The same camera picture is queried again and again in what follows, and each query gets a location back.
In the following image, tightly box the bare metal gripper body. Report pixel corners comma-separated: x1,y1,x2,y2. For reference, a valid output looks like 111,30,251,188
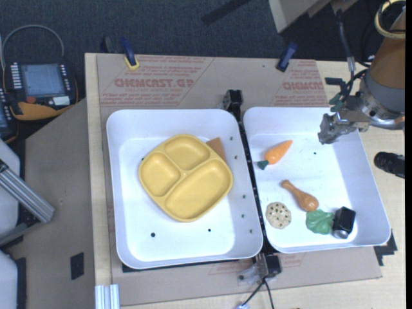
335,95,406,133

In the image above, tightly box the white plastic tray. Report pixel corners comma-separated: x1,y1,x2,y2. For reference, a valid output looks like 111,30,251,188
242,106,392,254
106,108,265,270

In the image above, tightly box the orange carrot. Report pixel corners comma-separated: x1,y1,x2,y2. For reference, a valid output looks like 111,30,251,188
256,139,294,171

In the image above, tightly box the brown chicken drumstick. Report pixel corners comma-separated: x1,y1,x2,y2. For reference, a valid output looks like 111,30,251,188
281,179,320,213

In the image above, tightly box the thin black and white rod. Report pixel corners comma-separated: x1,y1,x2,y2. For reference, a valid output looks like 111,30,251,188
236,107,268,258

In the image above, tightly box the black can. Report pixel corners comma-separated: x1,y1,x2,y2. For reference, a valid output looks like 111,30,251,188
331,206,357,240

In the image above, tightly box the green lettuce leaf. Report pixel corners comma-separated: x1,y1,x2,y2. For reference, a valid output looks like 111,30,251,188
305,208,335,236

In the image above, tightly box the beige chocolate chip biscuit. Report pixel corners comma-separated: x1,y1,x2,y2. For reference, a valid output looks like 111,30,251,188
265,201,293,230

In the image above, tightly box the brown toast slice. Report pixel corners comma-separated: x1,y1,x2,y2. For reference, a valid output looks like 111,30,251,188
205,136,228,162

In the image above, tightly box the brown cardboard board red print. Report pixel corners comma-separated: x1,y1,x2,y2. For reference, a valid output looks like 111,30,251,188
96,53,384,307

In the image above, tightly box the yellow divided plate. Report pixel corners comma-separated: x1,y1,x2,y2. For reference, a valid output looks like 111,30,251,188
138,133,234,223

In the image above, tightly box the black cylinder on white bracket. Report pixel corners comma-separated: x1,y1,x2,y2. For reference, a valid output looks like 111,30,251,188
373,151,406,179

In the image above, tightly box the black block with thin wires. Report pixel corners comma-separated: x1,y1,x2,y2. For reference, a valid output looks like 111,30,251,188
238,254,283,285
217,89,243,114

